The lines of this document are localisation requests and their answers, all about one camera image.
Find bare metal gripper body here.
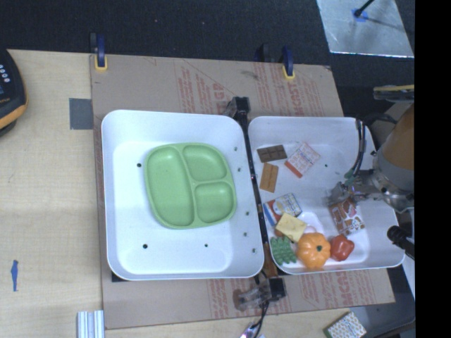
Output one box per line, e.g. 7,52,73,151
354,169,415,213

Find brown and white carton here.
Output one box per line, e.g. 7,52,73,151
328,197,366,237

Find white and orange packet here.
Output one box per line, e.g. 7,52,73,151
283,141,321,179

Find white plastic tray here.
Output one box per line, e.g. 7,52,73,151
101,109,266,282
247,115,407,276

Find blue red white carton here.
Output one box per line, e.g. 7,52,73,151
263,192,304,227

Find red bell pepper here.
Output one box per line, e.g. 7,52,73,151
329,234,356,262

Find yellow cheese wedge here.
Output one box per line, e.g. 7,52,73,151
274,212,308,244

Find orange pumpkin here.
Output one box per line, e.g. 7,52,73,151
295,232,332,270

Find orange biscuit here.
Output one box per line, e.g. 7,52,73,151
259,162,280,194

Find brown chocolate bar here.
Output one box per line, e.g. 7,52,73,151
256,144,288,163

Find green grapes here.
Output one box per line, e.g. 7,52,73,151
269,235,298,265

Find thin black and white rod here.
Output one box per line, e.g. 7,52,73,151
240,116,279,278

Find yellow and green patterned carton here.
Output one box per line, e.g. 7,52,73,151
323,311,368,338

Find green divided plate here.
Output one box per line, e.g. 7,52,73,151
143,142,237,230

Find brown cardboard board red print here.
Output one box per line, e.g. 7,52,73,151
89,54,396,330

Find black cylinder on white bracket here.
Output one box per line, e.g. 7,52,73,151
386,206,415,261

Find black block with thin wires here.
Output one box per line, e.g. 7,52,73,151
233,276,287,311
223,96,252,120

